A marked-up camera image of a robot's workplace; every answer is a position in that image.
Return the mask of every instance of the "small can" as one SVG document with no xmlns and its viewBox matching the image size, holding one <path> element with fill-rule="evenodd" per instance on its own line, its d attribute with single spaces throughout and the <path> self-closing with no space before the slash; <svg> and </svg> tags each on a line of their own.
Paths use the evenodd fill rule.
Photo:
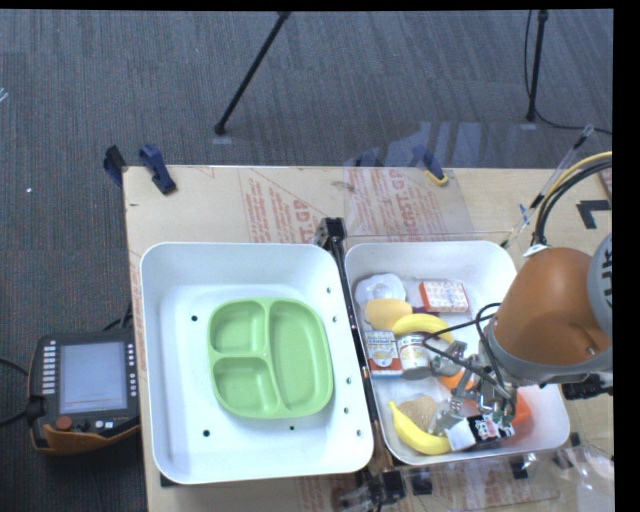
<svg viewBox="0 0 640 512">
<path fill-rule="evenodd" d="M 403 370 L 429 365 L 429 351 L 423 340 L 424 336 L 419 334 L 407 334 L 396 341 Z"/>
</svg>

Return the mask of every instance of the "table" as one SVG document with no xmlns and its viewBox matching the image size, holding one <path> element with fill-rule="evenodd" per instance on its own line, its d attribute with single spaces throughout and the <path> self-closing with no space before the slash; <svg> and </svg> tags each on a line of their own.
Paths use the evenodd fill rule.
<svg viewBox="0 0 640 512">
<path fill-rule="evenodd" d="M 417 168 L 167 166 L 177 189 L 163 195 L 145 167 L 123 170 L 124 208 L 129 247 L 132 306 L 138 352 L 144 465 L 149 510 L 255 510 L 324 512 L 341 493 L 353 490 L 353 475 L 331 475 L 209 486 L 162 485 L 150 443 L 150 411 L 140 290 L 140 261 L 164 241 L 307 243 L 321 219 L 345 219 L 349 237 L 404 233 L 408 240 L 424 231 L 475 234 L 496 243 L 516 223 L 519 206 L 528 204 L 549 179 L 551 169 L 450 169 L 449 182 L 436 186 Z M 574 187 L 557 204 L 546 229 L 551 245 L 593 253 L 612 230 L 611 211 L 591 212 L 587 229 L 576 204 L 607 199 L 598 177 Z M 509 253 L 520 268 L 528 247 L 527 231 Z M 571 430 L 582 444 L 613 454 L 613 400 L 607 395 L 567 401 Z M 384 510 L 447 510 L 446 496 L 410 495 Z M 528 499 L 502 493 L 494 506 L 528 501 L 517 510 L 546 510 L 545 496 Z M 457 500 L 466 499 L 458 496 Z M 537 503 L 534 499 L 543 499 Z M 563 490 L 562 499 L 580 496 Z"/>
</svg>

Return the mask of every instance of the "blue clamp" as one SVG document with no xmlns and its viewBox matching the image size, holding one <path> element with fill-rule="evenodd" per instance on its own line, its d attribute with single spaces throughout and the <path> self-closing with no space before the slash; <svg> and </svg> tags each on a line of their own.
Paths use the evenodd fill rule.
<svg viewBox="0 0 640 512">
<path fill-rule="evenodd" d="M 116 185 L 122 188 L 122 169 L 127 166 L 118 150 L 118 146 L 111 146 L 107 149 L 107 153 L 103 162 L 104 170 Z"/>
<path fill-rule="evenodd" d="M 440 162 L 438 162 L 436 156 L 431 151 L 418 144 L 412 149 L 412 152 L 414 161 L 417 159 L 418 162 L 422 162 L 424 164 L 427 168 L 425 175 L 431 178 L 436 185 L 441 187 L 449 181 L 449 177 L 444 173 L 440 166 Z"/>
<path fill-rule="evenodd" d="M 140 158 L 145 167 L 153 171 L 152 181 L 160 192 L 167 194 L 176 188 L 176 184 L 169 176 L 169 171 L 162 160 L 162 153 L 155 144 L 145 144 L 140 150 Z"/>
</svg>

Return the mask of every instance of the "banana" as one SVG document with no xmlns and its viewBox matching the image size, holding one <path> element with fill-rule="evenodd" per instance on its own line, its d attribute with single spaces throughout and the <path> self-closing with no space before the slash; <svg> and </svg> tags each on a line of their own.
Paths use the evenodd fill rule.
<svg viewBox="0 0 640 512">
<path fill-rule="evenodd" d="M 451 451 L 449 439 L 445 436 L 435 436 L 421 430 L 411 418 L 398 409 L 393 400 L 387 405 L 393 415 L 393 428 L 402 442 L 425 455 L 442 455 Z"/>
<path fill-rule="evenodd" d="M 392 331 L 396 338 L 412 332 L 437 332 L 447 329 L 449 324 L 439 316 L 429 313 L 412 313 L 400 317 L 393 324 Z M 453 336 L 450 332 L 445 332 L 439 336 L 443 340 L 453 343 Z"/>
</svg>

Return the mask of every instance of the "gray carpet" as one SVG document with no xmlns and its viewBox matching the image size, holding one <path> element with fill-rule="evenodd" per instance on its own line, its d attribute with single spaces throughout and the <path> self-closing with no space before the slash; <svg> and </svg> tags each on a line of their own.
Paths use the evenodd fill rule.
<svg viewBox="0 0 640 512">
<path fill-rule="evenodd" d="M 167 164 L 330 166 L 407 165 L 421 143 L 444 167 L 551 168 L 590 123 L 581 155 L 611 149 L 613 9 L 549 11 L 534 122 L 529 14 L 294 12 L 218 136 L 275 12 L 0 9 L 0 357 L 28 367 L 42 335 L 126 307 L 111 145 L 136 165 L 147 143 Z M 26 394 L 0 365 L 0 418 Z M 0 510 L 146 508 L 138 437 L 53 458 L 20 420 L 0 456 Z"/>
</svg>

